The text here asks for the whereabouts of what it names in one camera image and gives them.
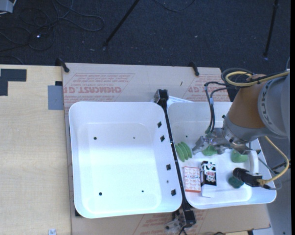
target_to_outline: empty white tray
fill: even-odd
[[[215,127],[223,126],[222,115],[226,115],[231,106],[230,102],[215,102],[214,111],[216,117]],[[168,116],[174,143],[185,142],[191,149],[195,146],[200,136],[205,136],[205,130],[210,122],[210,109],[208,102],[178,102],[172,103],[168,107]],[[260,149],[258,140],[251,143],[253,149]],[[216,164],[217,187],[215,196],[208,198],[201,196],[200,193],[186,192],[186,199],[189,204],[197,209],[211,209],[217,207],[250,205],[270,203],[276,198],[275,190],[268,190],[260,187],[250,187],[243,185],[238,189],[233,188],[228,183],[228,178],[236,167],[249,170],[249,161],[244,163],[233,163],[230,158],[230,149],[224,154],[204,156],[202,152],[193,155],[191,159],[182,162],[178,159],[180,171],[184,166],[200,167],[202,161],[211,161]],[[258,157],[264,161],[261,152]],[[264,179],[271,178],[269,170],[259,163],[259,173]]]
[[[174,212],[182,203],[163,109],[77,102],[69,110],[74,204],[86,218]]]

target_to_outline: black tape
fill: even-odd
[[[8,82],[25,82],[26,70],[1,69],[0,70],[0,96],[8,96]]]

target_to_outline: green object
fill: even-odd
[[[209,145],[206,149],[204,149],[202,151],[202,153],[205,155],[205,156],[212,156],[214,154],[217,154],[217,150],[215,149],[215,147],[213,145]]]
[[[249,159],[249,156],[246,154],[241,154],[236,150],[232,150],[231,152],[231,160],[234,163],[243,163],[245,161],[247,161],[247,159]]]
[[[187,150],[185,149],[185,147],[183,146],[183,144],[178,143],[178,147],[180,147],[181,150],[183,151],[184,158],[185,158],[186,160],[188,160],[188,153],[187,153]]]
[[[189,157],[189,158],[192,158],[192,150],[191,150],[191,148],[188,147],[188,145],[187,145],[186,143],[184,143],[184,142],[181,142],[181,144],[182,144],[182,145],[184,146],[184,148],[186,149],[187,154],[188,154],[188,157]]]
[[[234,176],[230,177],[228,182],[229,182],[230,185],[233,186],[233,188],[236,188],[236,189],[240,188],[244,184],[243,181],[237,179]]]
[[[184,162],[184,161],[185,161],[185,157],[184,157],[184,153],[183,153],[183,151],[181,150],[181,148],[180,148],[177,144],[175,144],[175,148],[176,148],[176,152],[177,152],[177,154],[178,154],[179,159],[180,159],[182,162]]]

